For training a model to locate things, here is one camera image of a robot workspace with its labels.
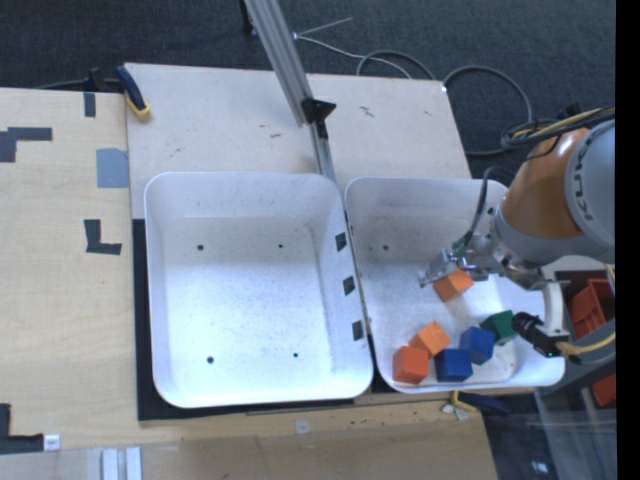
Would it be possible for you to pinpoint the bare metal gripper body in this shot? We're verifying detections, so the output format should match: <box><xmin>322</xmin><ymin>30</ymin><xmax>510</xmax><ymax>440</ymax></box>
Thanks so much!
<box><xmin>451</xmin><ymin>232</ymin><xmax>507</xmax><ymax>277</ymax></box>

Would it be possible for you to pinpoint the orange cube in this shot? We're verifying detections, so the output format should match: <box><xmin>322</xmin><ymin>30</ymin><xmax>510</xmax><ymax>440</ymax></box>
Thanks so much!
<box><xmin>391</xmin><ymin>345</ymin><xmax>431</xmax><ymax>386</ymax></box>
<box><xmin>408</xmin><ymin>321</ymin><xmax>453</xmax><ymax>358</ymax></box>
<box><xmin>432</xmin><ymin>268</ymin><xmax>475</xmax><ymax>303</ymax></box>

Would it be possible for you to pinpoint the white plastic tray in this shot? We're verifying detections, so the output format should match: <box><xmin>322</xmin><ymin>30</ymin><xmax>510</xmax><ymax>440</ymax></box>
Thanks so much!
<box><xmin>143</xmin><ymin>171</ymin><xmax>375</xmax><ymax>410</ymax></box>
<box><xmin>343</xmin><ymin>176</ymin><xmax>567</xmax><ymax>395</ymax></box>

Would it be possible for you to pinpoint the green cube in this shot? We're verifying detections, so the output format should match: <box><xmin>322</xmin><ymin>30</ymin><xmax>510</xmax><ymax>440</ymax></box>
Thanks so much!
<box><xmin>479</xmin><ymin>310</ymin><xmax>519</xmax><ymax>346</ymax></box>

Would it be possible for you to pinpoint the blue cube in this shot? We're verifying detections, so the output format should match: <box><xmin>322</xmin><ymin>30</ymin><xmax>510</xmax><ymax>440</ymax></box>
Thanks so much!
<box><xmin>433</xmin><ymin>348</ymin><xmax>474</xmax><ymax>384</ymax></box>
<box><xmin>458</xmin><ymin>325</ymin><xmax>497</xmax><ymax>367</ymax></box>

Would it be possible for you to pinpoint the red plastic crate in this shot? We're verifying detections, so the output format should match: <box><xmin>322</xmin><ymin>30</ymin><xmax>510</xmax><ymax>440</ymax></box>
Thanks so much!
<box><xmin>591</xmin><ymin>373</ymin><xmax>617</xmax><ymax>409</ymax></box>
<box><xmin>567</xmin><ymin>277</ymin><xmax>617</xmax><ymax>340</ymax></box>

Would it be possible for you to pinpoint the pale flat board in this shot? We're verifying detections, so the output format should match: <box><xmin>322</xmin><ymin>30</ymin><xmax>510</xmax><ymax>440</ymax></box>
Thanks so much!
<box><xmin>123</xmin><ymin>62</ymin><xmax>474</xmax><ymax>220</ymax></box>

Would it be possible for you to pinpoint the black cylinder on white bracket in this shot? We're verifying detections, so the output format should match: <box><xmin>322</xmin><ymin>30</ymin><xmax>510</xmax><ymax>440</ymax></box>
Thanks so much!
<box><xmin>510</xmin><ymin>280</ymin><xmax>572</xmax><ymax>360</ymax></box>

